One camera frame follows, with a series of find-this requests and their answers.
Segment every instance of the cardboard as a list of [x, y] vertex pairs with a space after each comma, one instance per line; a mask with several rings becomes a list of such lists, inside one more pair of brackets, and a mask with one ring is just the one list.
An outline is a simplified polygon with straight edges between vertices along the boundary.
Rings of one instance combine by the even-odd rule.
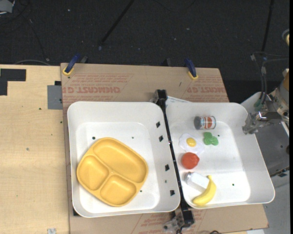
[[[61, 64], [61, 70], [67, 63]], [[150, 101], [157, 89], [167, 95], [192, 102], [228, 102], [220, 72], [216, 68], [196, 68], [191, 80], [185, 67], [75, 64], [70, 76], [62, 73], [63, 118], [70, 230], [75, 234], [165, 233], [163, 225], [171, 213], [131, 214], [84, 218], [74, 215], [71, 197], [70, 154], [67, 109], [76, 101]], [[268, 227], [263, 206], [246, 205], [209, 210], [192, 210], [195, 223], [184, 234], [236, 232]]]

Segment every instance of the toy egg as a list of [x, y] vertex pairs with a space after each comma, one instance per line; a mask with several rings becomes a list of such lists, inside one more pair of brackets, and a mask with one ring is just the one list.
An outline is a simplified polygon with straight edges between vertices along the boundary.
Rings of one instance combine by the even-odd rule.
[[192, 152], [198, 156], [205, 150], [204, 144], [188, 133], [180, 136], [178, 145], [186, 152]]

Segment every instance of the blue clamp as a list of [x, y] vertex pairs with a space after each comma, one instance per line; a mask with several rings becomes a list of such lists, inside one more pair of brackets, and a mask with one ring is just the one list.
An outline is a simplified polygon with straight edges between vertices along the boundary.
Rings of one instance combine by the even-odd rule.
[[70, 74], [73, 72], [73, 70], [74, 70], [74, 65], [75, 65], [75, 63], [78, 61], [79, 58], [80, 58], [80, 54], [77, 53], [77, 54], [72, 58], [72, 60], [69, 62], [68, 66], [67, 66], [66, 68], [63, 69], [63, 74], [64, 74], [64, 75], [68, 76], [68, 75], [70, 75]]
[[192, 80], [198, 79], [193, 62], [189, 58], [185, 58], [185, 67], [189, 68], [188, 75]]

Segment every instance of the yellow plate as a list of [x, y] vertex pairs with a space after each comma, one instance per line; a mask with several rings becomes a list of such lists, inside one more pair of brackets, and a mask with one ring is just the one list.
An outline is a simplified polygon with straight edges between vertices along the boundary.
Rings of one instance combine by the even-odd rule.
[[97, 140], [77, 167], [77, 180], [99, 200], [111, 206], [128, 204], [148, 174], [146, 161], [114, 138]]

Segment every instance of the wooden board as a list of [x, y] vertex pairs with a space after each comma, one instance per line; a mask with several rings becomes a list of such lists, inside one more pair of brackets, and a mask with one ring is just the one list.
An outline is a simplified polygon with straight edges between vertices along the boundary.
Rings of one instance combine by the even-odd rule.
[[48, 110], [58, 66], [26, 69], [0, 96], [0, 234], [69, 233], [62, 110]]

